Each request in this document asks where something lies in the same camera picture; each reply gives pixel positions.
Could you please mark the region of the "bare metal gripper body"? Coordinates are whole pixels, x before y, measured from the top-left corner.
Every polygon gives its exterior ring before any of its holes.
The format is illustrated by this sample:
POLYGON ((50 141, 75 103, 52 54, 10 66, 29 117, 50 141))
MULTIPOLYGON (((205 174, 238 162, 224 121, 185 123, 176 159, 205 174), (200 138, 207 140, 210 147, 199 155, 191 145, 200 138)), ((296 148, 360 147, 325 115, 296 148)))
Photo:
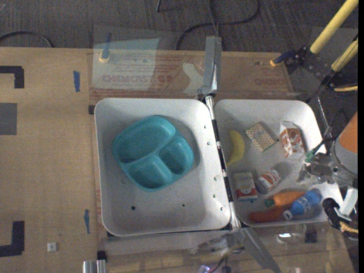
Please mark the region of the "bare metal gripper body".
POLYGON ((334 154, 309 152, 299 171, 297 183, 306 185, 339 183, 339 172, 341 165, 334 154))

